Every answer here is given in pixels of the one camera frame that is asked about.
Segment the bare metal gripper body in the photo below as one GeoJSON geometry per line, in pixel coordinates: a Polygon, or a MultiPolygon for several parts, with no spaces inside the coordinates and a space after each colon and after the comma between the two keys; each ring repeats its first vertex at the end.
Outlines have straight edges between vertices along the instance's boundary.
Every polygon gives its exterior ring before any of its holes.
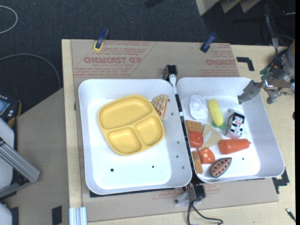
{"type": "Polygon", "coordinates": [[[261,70],[262,88],[269,96],[291,95],[295,92],[295,67],[293,63],[281,62],[271,70],[271,62],[261,70]]]}

